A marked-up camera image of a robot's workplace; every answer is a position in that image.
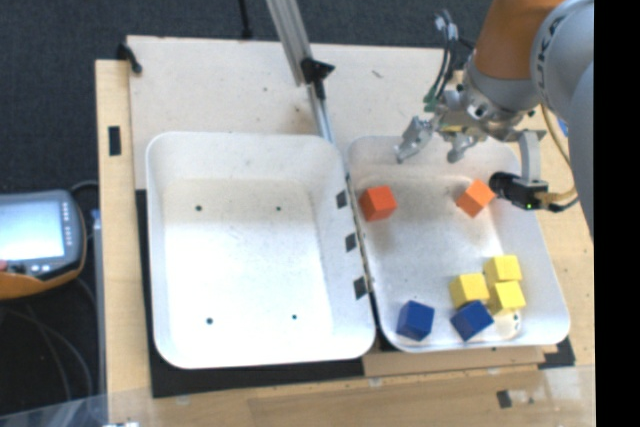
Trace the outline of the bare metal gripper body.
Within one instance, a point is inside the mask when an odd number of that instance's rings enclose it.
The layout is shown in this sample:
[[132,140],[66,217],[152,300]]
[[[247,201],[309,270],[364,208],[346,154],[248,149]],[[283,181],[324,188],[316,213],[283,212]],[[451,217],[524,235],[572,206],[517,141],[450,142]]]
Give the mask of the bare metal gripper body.
[[531,110],[531,95],[489,89],[489,95],[475,87],[446,90],[438,100],[432,125],[442,136],[460,135],[484,140],[515,142],[517,125]]

